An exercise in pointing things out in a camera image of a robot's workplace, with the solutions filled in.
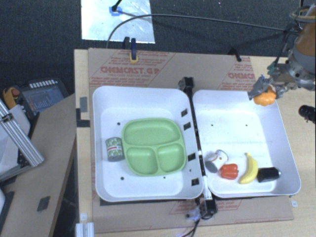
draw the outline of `banana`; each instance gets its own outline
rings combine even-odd
[[[248,184],[252,182],[258,174],[258,162],[252,158],[250,153],[246,153],[246,155],[248,156],[248,169],[246,173],[244,173],[244,175],[240,178],[240,184]]]

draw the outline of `red bell pepper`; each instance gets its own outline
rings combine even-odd
[[[234,180],[238,176],[238,166],[235,163],[226,164],[221,168],[221,177]]]

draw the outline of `green plate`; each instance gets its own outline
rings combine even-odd
[[[158,176],[181,170],[186,150],[178,125],[167,118],[143,118],[128,122],[122,131],[124,155],[137,175]]]

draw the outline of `black electronic device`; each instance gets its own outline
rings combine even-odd
[[[64,84],[57,78],[32,80],[3,91],[3,98],[8,108],[21,105],[29,120],[67,96]]]

